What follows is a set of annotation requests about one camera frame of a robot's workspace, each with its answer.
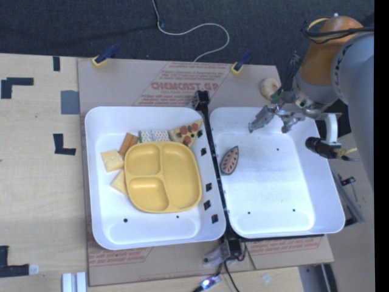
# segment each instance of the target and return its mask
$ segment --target white plastic tray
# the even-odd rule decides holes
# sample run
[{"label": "white plastic tray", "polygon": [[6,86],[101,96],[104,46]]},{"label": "white plastic tray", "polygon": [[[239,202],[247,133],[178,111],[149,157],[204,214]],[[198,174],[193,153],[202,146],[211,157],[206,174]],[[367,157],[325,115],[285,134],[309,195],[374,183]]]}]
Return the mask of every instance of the white plastic tray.
[{"label": "white plastic tray", "polygon": [[119,149],[125,133],[170,130],[200,119],[182,107],[97,107],[85,117],[92,231],[106,249],[128,249],[211,241],[225,231],[225,218],[204,126],[192,151],[198,163],[202,200],[187,211],[151,214],[136,209],[129,198],[110,187],[117,172],[107,173],[101,152]]},{"label": "white plastic tray", "polygon": [[210,116],[219,163],[238,146],[231,175],[222,175],[231,227],[245,238],[328,234],[343,228],[345,217],[328,161],[305,147],[318,137],[305,119],[281,132],[275,116],[249,133],[261,108],[217,108]]}]

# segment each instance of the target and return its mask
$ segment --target cardboard sheet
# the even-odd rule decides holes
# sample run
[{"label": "cardboard sheet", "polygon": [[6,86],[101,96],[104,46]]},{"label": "cardboard sheet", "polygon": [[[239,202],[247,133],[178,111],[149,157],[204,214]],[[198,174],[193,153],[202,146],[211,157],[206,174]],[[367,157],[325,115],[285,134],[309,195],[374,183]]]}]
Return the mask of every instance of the cardboard sheet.
[{"label": "cardboard sheet", "polygon": [[[84,117],[97,106],[187,106],[197,90],[207,90],[209,111],[222,106],[263,106],[265,78],[279,80],[275,66],[247,65],[238,75],[231,64],[110,59],[100,68],[78,59],[81,140],[88,230],[89,285],[137,282],[188,276],[208,276],[216,268],[203,266],[202,256],[219,245],[186,245],[110,251],[92,235]],[[326,236],[247,243],[249,257],[231,271],[281,268],[333,261]]]}]

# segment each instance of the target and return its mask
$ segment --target blue clip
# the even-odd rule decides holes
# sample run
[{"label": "blue clip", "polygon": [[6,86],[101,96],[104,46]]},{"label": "blue clip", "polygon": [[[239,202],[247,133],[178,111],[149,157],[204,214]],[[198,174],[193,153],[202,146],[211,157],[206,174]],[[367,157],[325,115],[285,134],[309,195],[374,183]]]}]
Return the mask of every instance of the blue clip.
[{"label": "blue clip", "polygon": [[248,63],[251,59],[251,52],[247,50],[240,60],[238,60],[234,65],[231,67],[231,72],[235,75],[239,74],[242,71],[243,64]]},{"label": "blue clip", "polygon": [[120,50],[120,46],[118,44],[114,44],[113,46],[110,46],[109,48],[104,50],[100,55],[92,59],[93,65],[95,65],[96,67],[100,67],[101,65],[107,62],[106,61],[107,58],[114,57],[119,50]]}]

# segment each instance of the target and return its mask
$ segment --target yellow plate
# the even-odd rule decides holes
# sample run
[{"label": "yellow plate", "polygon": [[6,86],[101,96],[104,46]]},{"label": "yellow plate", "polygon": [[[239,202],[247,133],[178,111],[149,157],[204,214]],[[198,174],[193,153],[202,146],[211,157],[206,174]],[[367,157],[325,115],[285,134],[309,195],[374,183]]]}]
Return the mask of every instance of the yellow plate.
[{"label": "yellow plate", "polygon": [[200,202],[200,173],[192,151],[178,142],[147,142],[130,147],[125,156],[128,196],[139,210],[169,213]]}]

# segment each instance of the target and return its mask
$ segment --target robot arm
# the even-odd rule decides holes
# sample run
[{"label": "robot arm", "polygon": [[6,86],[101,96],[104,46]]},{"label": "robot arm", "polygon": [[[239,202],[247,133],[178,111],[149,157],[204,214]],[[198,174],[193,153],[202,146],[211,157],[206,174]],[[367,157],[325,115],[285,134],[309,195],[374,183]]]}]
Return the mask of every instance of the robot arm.
[{"label": "robot arm", "polygon": [[[319,32],[310,31],[322,22]],[[341,99],[348,105],[350,127],[374,188],[374,27],[362,27],[347,16],[334,16],[313,21],[304,31],[313,42],[292,84],[283,85],[274,94],[275,106],[265,106],[249,124],[249,131],[263,127],[274,116],[283,121],[283,133],[305,117],[324,120],[326,139],[310,137],[306,146],[328,159],[347,158],[337,142],[340,114],[325,113]]]}]

